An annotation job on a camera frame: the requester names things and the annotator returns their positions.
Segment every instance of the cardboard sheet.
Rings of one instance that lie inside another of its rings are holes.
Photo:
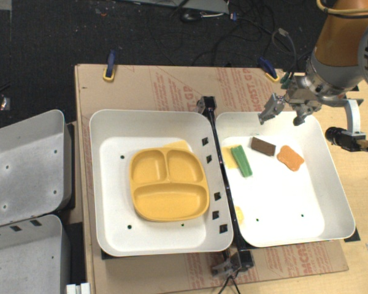
[[[272,92],[283,94],[280,84],[269,81],[260,69],[147,66],[117,66],[113,83],[107,83],[103,69],[103,65],[75,67],[86,268],[93,293],[154,294],[220,287],[224,279],[211,274],[211,267],[223,262],[220,253],[102,258],[96,239],[89,120],[101,109],[193,111],[201,96],[216,98],[217,113],[261,112]],[[259,248],[252,254],[255,267],[240,273],[238,284],[348,269],[340,241]]]

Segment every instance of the yellow cable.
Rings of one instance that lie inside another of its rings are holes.
[[[337,10],[337,9],[332,9],[332,8],[327,8],[327,7],[325,7],[325,6],[321,3],[321,0],[316,0],[316,4],[317,4],[318,8],[319,8],[319,9],[321,9],[324,13],[338,14],[338,15],[343,15],[343,14],[354,14],[354,13],[368,13],[368,8],[365,8],[365,9],[345,9],[345,10]]]

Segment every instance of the plastic tray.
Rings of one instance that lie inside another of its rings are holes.
[[[59,110],[0,129],[0,225],[65,207],[71,164],[71,137]]]
[[[227,168],[234,204],[242,211],[240,232],[256,247],[347,238],[355,221],[318,121],[293,126],[295,112],[260,125],[258,114],[223,113],[216,120],[221,147],[242,145],[253,171],[243,178]],[[276,146],[267,156],[251,149],[252,137]],[[304,158],[298,171],[277,159],[283,145]]]
[[[130,174],[132,202],[147,220],[189,220],[209,207],[204,169],[190,151],[170,147],[141,150],[131,159]]]
[[[227,249],[233,230],[208,120],[195,112],[101,110],[90,120],[97,239],[109,255],[216,252]],[[207,211],[194,219],[153,222],[132,203],[133,155],[185,140],[201,161],[209,187]]]
[[[58,217],[0,227],[0,294],[64,294],[70,246]]]

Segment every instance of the table surface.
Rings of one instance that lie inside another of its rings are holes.
[[[348,97],[350,99],[364,99],[364,102],[359,108],[361,114],[361,131],[367,134],[368,139],[368,85],[362,82],[359,85],[359,91],[349,92]],[[79,95],[77,95],[77,100],[78,113],[80,113]],[[314,116],[321,124],[323,132],[331,126],[347,126],[346,113],[343,108],[322,106],[322,109],[315,113]],[[359,241],[341,242],[349,270],[339,273],[296,277],[277,281],[240,284],[239,290],[241,294],[368,293],[368,153],[349,153],[330,143],[328,143],[328,146],[361,238]],[[90,242],[86,236],[86,253],[90,251],[90,245],[88,245]],[[175,293],[216,294],[219,291],[220,288],[206,288]],[[230,285],[223,293],[236,293],[236,290]]]

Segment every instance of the hole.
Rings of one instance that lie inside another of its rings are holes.
[[[227,231],[228,231],[228,225],[227,224],[220,225],[220,234],[225,233]]]
[[[42,225],[38,220],[30,220],[30,222],[35,227],[40,227]]]
[[[213,220],[218,219],[220,217],[219,211],[213,211]]]
[[[19,232],[22,231],[22,229],[20,227],[18,227],[17,225],[13,225],[12,227],[10,227],[13,231],[15,232]]]
[[[214,193],[214,200],[217,201],[219,199],[221,199],[221,193],[220,192]]]

